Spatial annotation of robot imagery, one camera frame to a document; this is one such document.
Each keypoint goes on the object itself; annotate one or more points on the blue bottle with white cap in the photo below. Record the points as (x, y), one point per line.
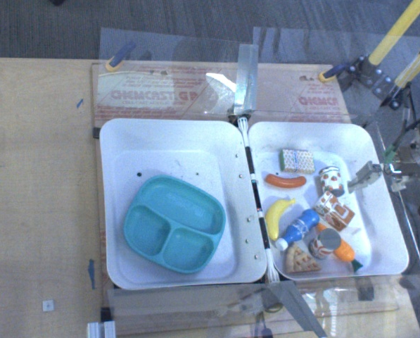
(299, 228)

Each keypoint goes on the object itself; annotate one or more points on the orange carrot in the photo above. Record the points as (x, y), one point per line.
(345, 251)

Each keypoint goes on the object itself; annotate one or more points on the yellow banana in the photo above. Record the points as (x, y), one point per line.
(274, 217)

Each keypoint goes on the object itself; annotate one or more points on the red and white can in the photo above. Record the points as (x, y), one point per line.
(324, 243)

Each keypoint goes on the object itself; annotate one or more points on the pizza slice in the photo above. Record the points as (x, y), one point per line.
(299, 261)

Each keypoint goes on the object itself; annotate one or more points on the brown cardboard board red print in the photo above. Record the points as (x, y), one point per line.
(195, 97)

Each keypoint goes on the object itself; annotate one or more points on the white plastic tray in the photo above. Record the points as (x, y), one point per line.
(181, 136)
(371, 231)

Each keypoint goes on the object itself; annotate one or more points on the blue divided plate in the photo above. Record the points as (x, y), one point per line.
(181, 203)

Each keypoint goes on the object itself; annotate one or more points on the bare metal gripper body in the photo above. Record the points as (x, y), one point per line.
(412, 169)

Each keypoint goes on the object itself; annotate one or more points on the white can with red print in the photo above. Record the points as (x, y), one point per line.
(331, 181)

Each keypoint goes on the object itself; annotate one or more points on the thin black and white rod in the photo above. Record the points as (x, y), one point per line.
(253, 174)

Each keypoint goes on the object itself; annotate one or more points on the orange and white carton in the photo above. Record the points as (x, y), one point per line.
(336, 212)

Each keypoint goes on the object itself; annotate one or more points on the orange sausage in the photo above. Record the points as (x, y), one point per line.
(285, 181)

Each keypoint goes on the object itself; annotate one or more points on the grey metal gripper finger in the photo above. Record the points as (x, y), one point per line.
(368, 173)

